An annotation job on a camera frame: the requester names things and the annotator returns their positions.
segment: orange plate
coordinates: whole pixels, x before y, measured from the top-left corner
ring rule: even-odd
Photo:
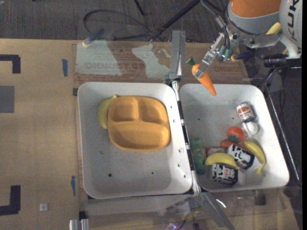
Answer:
[[[157,151],[170,139],[170,127],[164,105],[150,97],[121,96],[111,102],[108,111],[111,142],[122,150]]]

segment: yellow banana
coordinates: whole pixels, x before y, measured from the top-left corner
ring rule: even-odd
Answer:
[[[113,97],[103,100],[98,108],[97,112],[98,123],[104,129],[107,129],[107,112],[109,110],[109,106],[115,98],[117,98],[117,96],[113,95]]]
[[[231,155],[222,152],[215,152],[208,156],[205,160],[205,165],[207,166],[213,165],[214,163],[222,163],[237,170],[240,169],[240,167],[237,166],[235,159]]]
[[[252,142],[250,140],[244,141],[243,144],[244,144],[245,148],[251,154],[254,154],[256,156],[256,158],[258,159],[259,163],[261,163],[261,166],[259,166],[257,168],[257,171],[256,171],[257,174],[260,174],[263,166],[266,163],[266,159],[265,159],[265,156],[264,156],[264,153],[263,153],[261,147],[258,146],[255,142]]]

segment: white tray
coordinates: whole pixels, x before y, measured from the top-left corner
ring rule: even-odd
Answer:
[[[111,144],[96,115],[114,94],[153,97],[167,110],[171,139],[156,152],[123,151]],[[175,93],[161,83],[88,82],[78,90],[83,185],[93,198],[183,194],[192,186]]]
[[[239,182],[233,186],[210,181],[207,171],[198,176],[200,186],[211,192],[285,186],[289,181],[289,171],[263,93],[252,85],[215,84],[214,87],[216,96],[201,84],[185,84],[179,90],[189,138],[199,137],[207,148],[219,146],[221,140],[227,138],[229,127],[241,126],[236,107],[248,102],[260,127],[253,138],[263,148],[267,163],[259,176],[254,172],[258,162],[255,159],[251,168],[239,171]]]

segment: can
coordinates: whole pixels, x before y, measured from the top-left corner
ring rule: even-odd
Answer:
[[[238,105],[236,107],[236,112],[238,113],[242,122],[254,121],[256,118],[247,102]]]

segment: toy tomato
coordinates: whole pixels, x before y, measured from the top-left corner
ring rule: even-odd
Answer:
[[[233,142],[240,142],[243,141],[245,138],[245,132],[238,126],[231,126],[227,130],[227,137],[229,140]]]

